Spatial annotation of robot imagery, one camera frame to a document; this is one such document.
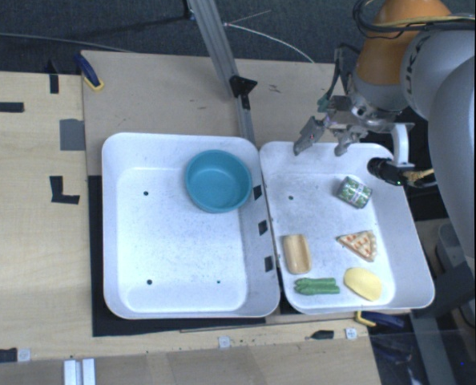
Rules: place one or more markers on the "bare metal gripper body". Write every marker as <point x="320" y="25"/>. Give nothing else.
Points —
<point x="348" y="112"/>

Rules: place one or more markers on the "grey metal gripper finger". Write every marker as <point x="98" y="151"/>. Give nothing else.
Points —
<point x="346" y="142"/>
<point x="308" y="134"/>

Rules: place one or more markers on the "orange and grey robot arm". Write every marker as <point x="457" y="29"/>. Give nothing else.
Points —
<point x="446" y="94"/>

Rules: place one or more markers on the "green can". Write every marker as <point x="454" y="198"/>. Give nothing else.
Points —
<point x="353" y="192"/>

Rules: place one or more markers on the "white plastic tray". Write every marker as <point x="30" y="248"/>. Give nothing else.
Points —
<point x="322" y="215"/>
<point x="174" y="247"/>

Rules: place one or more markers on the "blue bowl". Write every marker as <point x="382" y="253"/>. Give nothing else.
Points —
<point x="218" y="183"/>

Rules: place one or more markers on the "toy pizza slice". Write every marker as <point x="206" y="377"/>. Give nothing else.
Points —
<point x="362" y="244"/>

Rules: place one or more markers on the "tan toy bread bun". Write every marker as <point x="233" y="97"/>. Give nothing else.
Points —
<point x="297" y="254"/>

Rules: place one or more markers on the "yellow toy potato crisp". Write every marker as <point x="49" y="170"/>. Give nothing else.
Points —
<point x="363" y="284"/>

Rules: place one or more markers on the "green toy beans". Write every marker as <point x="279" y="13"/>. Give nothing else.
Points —
<point x="316" y="286"/>

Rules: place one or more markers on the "pale wood board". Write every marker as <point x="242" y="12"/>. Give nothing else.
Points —
<point x="162" y="94"/>

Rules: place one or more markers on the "black cylinder on white bracket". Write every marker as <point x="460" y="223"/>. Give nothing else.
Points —
<point x="386" y="171"/>

